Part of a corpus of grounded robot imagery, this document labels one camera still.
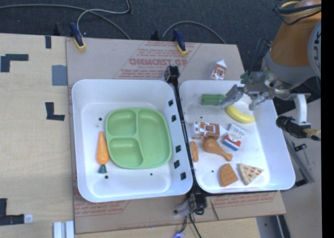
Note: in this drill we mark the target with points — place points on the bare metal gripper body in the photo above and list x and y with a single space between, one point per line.
263 87

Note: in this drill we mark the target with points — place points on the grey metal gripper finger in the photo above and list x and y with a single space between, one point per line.
257 102
232 96

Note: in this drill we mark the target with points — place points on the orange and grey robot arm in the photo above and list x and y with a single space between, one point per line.
292 43

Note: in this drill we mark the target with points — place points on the yellow banana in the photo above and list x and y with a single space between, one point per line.
238 117

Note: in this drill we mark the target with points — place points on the green toy vegetable block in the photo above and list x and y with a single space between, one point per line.
210 99

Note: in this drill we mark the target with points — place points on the orange and white carton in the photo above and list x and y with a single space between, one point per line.
207 130
217 71

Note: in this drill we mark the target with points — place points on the blue red white carton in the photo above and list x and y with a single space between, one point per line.
233 137

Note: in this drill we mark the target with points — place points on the white plastic tray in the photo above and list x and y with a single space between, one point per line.
263 153
125 179

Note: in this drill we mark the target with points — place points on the brown chicken drumstick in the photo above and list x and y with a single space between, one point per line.
212 146

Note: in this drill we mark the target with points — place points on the thin black rod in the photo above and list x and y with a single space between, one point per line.
185 137

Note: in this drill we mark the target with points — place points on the orange sausage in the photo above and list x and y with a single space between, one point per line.
194 151

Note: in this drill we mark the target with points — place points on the pizza slice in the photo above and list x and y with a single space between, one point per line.
248 173

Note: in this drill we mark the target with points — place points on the orange waffle biscuit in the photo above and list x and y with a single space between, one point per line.
227 175

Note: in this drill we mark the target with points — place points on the green divided plate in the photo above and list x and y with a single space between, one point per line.
148 137

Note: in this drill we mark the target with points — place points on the brown cardboard board red print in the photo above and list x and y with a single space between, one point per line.
104 59

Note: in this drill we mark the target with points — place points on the orange carrot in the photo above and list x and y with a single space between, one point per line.
102 148

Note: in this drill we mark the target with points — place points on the black cylinder on white bracket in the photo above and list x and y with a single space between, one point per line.
292 126

